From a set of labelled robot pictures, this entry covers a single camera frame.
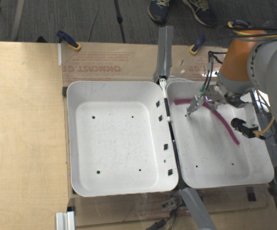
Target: pink cable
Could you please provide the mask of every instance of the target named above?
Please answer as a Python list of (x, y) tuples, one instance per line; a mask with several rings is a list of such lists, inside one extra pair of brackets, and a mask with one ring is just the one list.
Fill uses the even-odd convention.
[[(180, 100), (175, 100), (174, 103), (175, 105), (180, 105), (180, 104), (186, 104), (186, 103), (190, 103), (192, 99), (180, 99)], [(204, 107), (206, 107), (207, 109), (209, 109), (210, 111), (211, 108), (207, 103), (203, 103), (202, 104)], [(218, 111), (212, 111), (212, 113), (214, 113), (214, 115), (223, 123), (223, 125), (226, 127), (226, 129), (228, 130), (231, 138), (233, 139), (233, 141), (235, 142), (235, 144), (239, 145), (240, 142), (239, 140), (236, 138), (236, 136), (233, 133), (233, 130), (231, 129), (230, 125), (227, 123), (227, 121), (222, 117), (222, 115), (219, 114)]]

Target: sneaker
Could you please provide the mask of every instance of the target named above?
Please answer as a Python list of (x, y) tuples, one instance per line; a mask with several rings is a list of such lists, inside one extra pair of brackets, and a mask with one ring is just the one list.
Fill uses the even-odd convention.
[(199, 23), (205, 26), (214, 26), (216, 24), (216, 16), (209, 8), (207, 0), (181, 0), (188, 6)]
[(168, 3), (170, 0), (151, 0), (148, 14), (156, 22), (164, 23), (168, 17)]

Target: metal bracket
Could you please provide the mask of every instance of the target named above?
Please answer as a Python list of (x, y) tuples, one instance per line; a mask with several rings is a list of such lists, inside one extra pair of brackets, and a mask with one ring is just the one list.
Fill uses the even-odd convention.
[(217, 230), (205, 205), (201, 201), (199, 194), (195, 189), (187, 187), (180, 190), (180, 195), (189, 209), (199, 230)]
[(189, 107), (186, 109), (187, 114), (191, 115), (191, 113), (198, 110), (203, 105), (203, 103), (203, 100), (195, 95), (191, 100)]
[(173, 26), (161, 27), (159, 29), (158, 39), (158, 59), (157, 69), (153, 75), (154, 82), (159, 78), (168, 78), (170, 76), (172, 61), (173, 44)]
[(56, 213), (56, 230), (76, 230), (75, 212), (68, 211), (67, 213)]
[(246, 126), (254, 127), (257, 126), (255, 121), (255, 110), (252, 103), (247, 103), (244, 107), (246, 114)]

